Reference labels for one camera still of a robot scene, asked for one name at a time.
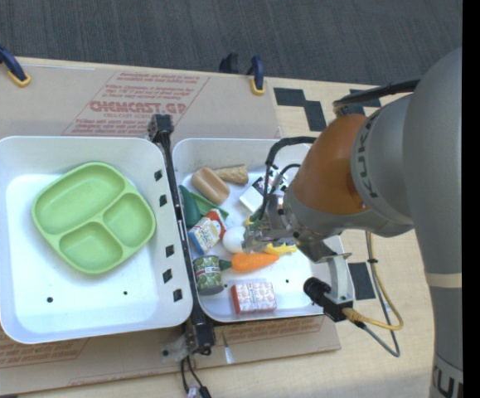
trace white egg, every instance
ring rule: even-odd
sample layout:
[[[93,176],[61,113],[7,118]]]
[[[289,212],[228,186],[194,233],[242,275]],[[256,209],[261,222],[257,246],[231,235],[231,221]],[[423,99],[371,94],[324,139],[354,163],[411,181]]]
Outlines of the white egg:
[[[243,234],[245,233],[245,227],[237,226],[231,227],[223,235],[223,246],[231,254],[241,252],[241,244],[243,242]]]

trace cardboard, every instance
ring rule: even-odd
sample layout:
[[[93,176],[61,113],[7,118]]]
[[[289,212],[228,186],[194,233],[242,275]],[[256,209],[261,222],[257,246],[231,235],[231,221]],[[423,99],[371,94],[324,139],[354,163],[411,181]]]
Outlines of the cardboard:
[[[253,95],[246,75],[18,60],[32,82],[18,88],[0,65],[0,139],[144,137],[155,113],[173,116],[172,145],[187,137],[281,136],[274,97]],[[160,345],[180,335],[174,328],[23,345],[0,326],[0,396],[176,372],[178,364],[163,359]],[[196,358],[199,366],[226,364],[223,337],[236,362],[340,348],[333,323],[323,316],[226,325],[216,328],[211,356]]]

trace green plate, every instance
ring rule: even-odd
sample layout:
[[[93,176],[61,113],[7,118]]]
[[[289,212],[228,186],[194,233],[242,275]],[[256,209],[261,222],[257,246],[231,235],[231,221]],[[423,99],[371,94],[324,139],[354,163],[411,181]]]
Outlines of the green plate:
[[[85,163],[35,198],[32,217],[51,247],[88,274],[108,271],[155,231],[155,215],[137,189],[106,163]]]

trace orange carrot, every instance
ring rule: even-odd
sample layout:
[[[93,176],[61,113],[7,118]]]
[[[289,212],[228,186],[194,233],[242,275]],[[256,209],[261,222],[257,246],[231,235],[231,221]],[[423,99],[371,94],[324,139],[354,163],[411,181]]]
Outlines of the orange carrot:
[[[256,269],[264,268],[278,260],[279,256],[274,254],[245,254],[243,252],[238,252],[237,254],[234,254],[230,262],[220,260],[220,267],[221,269],[228,269],[232,267],[232,269],[235,271],[246,273]]]

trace green can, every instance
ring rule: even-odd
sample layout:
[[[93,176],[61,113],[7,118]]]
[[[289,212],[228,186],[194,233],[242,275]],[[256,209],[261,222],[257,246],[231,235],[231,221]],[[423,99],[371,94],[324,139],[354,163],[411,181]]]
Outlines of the green can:
[[[215,295],[224,289],[219,262],[219,258],[214,255],[202,256],[193,261],[199,294]]]

